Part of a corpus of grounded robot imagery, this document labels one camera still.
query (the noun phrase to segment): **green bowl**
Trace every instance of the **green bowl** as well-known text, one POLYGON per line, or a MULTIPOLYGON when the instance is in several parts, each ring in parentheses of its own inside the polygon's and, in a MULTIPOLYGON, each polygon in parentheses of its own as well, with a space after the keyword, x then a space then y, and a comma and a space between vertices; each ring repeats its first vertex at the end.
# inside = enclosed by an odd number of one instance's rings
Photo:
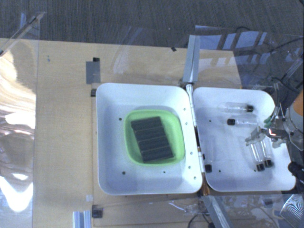
POLYGON ((164 110, 136 110, 131 111, 124 119, 124 140, 129 158, 138 165, 143 166, 164 166, 180 162, 185 156, 185 143, 182 134, 180 121, 177 116, 169 111, 164 110), (137 144, 134 131, 131 127, 131 121, 149 118, 160 117, 168 138, 170 147, 173 152, 173 158, 152 161, 144 163, 137 144))

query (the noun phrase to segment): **dark floor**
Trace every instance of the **dark floor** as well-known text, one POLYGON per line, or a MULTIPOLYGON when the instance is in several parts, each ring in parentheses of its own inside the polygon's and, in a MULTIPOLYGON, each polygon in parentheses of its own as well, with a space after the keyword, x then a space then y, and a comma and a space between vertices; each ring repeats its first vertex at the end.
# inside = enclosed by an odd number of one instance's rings
POLYGON ((142 28, 135 44, 184 47, 195 25, 303 35, 298 0, 0 0, 0 38, 36 11, 47 12, 42 40, 124 44, 142 28))

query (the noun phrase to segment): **black cap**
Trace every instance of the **black cap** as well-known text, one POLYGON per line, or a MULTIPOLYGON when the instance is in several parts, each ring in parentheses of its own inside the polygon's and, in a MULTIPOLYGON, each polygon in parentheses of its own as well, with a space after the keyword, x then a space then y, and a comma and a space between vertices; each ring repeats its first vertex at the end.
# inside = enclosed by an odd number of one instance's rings
POLYGON ((271 160, 265 160, 265 161, 264 161, 264 165, 265 165, 265 167, 272 167, 272 166, 273 166, 273 163, 272 163, 271 160))
POLYGON ((254 108, 252 105, 247 105, 247 112, 253 112, 254 108))
POLYGON ((256 165, 256 169, 257 169, 257 171, 263 171, 263 170, 265 170, 265 167, 263 164, 258 164, 258 165, 256 165))
POLYGON ((206 171, 207 173, 212 172, 212 165, 210 165, 210 164, 205 165, 205 171, 206 171))
POLYGON ((233 125, 236 124, 236 120, 235 120, 235 119, 232 119, 232 118, 229 118, 229 119, 227 120, 227 124, 228 124, 229 126, 233 126, 233 125))

